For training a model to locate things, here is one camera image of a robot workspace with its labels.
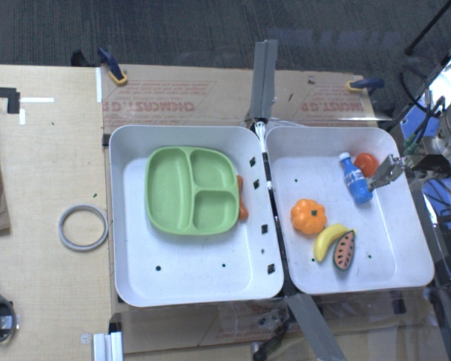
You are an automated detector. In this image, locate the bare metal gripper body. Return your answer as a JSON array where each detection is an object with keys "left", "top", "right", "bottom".
[{"left": 402, "top": 136, "right": 451, "bottom": 176}]

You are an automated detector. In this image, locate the red round toy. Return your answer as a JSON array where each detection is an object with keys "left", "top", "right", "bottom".
[{"left": 353, "top": 152, "right": 380, "bottom": 178}]

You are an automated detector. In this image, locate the blue toy bottle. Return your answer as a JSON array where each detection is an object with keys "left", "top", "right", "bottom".
[{"left": 338, "top": 152, "right": 374, "bottom": 205}]

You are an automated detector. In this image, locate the white plastic tray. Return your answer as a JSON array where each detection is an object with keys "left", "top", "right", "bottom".
[
  {"left": 108, "top": 124, "right": 285, "bottom": 308},
  {"left": 265, "top": 126, "right": 436, "bottom": 296}
]

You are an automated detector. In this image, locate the toy watermelon slice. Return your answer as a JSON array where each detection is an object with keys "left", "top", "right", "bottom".
[{"left": 331, "top": 229, "right": 356, "bottom": 272}]

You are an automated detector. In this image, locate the orange toy pumpkin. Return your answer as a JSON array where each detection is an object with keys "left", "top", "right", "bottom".
[{"left": 289, "top": 198, "right": 328, "bottom": 236}]

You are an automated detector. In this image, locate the yellow banana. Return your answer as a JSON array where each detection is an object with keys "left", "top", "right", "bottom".
[{"left": 313, "top": 223, "right": 358, "bottom": 263}]

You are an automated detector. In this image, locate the brown cardboard board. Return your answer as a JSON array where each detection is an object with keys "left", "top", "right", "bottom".
[{"left": 101, "top": 64, "right": 443, "bottom": 355}]

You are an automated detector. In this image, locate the green divided plate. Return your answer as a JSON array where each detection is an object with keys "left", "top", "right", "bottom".
[{"left": 144, "top": 145, "right": 241, "bottom": 237}]

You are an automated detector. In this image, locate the grey tape ring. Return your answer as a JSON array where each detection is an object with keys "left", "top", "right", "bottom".
[{"left": 57, "top": 204, "right": 110, "bottom": 253}]

